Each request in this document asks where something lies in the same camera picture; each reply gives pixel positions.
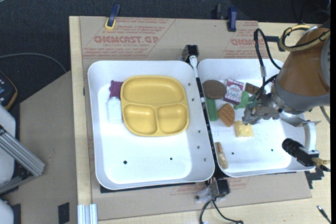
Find white plastic tray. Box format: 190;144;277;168
87;60;216;190
196;58;317;178

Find thin black and white rod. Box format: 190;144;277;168
189;56;219;179

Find red and white carton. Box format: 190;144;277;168
223;78;245;105

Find yellow divided plate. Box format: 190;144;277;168
120;75;190;137

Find brown cardboard board red print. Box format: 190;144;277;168
78;16;313;221

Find green leafy toy vegetable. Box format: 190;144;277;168
233;91;252;110

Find green toy vegetable stick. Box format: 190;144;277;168
205;97;219;122

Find yellow cheese wedge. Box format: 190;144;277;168
234;120;255;138

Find brown chocolate bar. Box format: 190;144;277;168
244;82;266;95

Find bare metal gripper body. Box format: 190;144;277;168
249;93;307;122

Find white bottle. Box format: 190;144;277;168
107;96;123;124

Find purple grapes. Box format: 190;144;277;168
109;80;124;99

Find black cylinder on white bracket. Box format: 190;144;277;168
281;120;321;167

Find orange-brown waffle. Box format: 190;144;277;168
217;103;236;127

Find brown round biscuit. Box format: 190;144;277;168
202;80;227;100

